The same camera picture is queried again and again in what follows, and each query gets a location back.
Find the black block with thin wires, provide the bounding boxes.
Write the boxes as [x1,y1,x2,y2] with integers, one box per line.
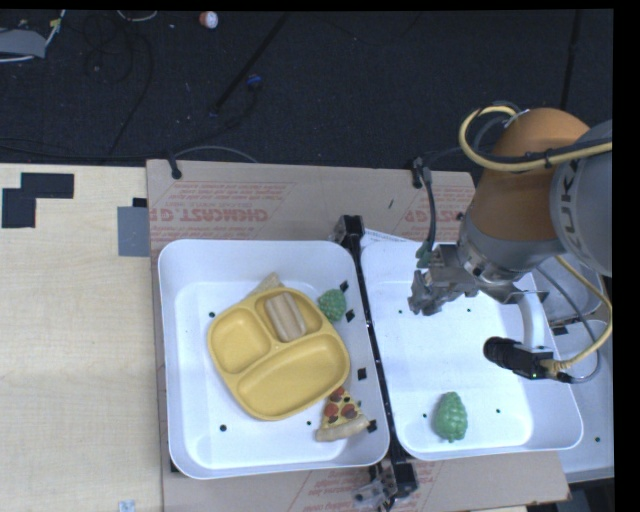
[335,214,365,247]
[388,458,417,500]

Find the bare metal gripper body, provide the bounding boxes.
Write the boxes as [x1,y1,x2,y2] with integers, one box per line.
[428,243,524,304]

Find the tan toy bread slice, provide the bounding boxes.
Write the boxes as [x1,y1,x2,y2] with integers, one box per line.
[246,271,286,299]

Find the brown cardboard board, red print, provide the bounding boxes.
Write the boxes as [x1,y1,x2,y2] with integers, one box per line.
[145,159,572,512]

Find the green toy broccoli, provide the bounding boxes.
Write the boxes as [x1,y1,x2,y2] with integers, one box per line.
[317,287,348,323]

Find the yellow divided plate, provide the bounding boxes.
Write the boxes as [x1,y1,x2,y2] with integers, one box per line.
[205,286,352,422]

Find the white plastic tray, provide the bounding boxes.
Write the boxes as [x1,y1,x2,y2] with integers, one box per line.
[157,238,392,481]
[359,233,585,462]

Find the black cylinder on white bracket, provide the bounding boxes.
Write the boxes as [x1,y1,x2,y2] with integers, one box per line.
[482,287,557,382]

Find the green toy grapes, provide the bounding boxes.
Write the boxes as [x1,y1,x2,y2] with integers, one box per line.
[431,390,470,444]

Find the toy pizza slice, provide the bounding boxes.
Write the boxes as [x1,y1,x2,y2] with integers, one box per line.
[314,385,372,443]

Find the tan toy sausage bun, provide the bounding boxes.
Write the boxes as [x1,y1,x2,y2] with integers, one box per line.
[263,292,308,344]

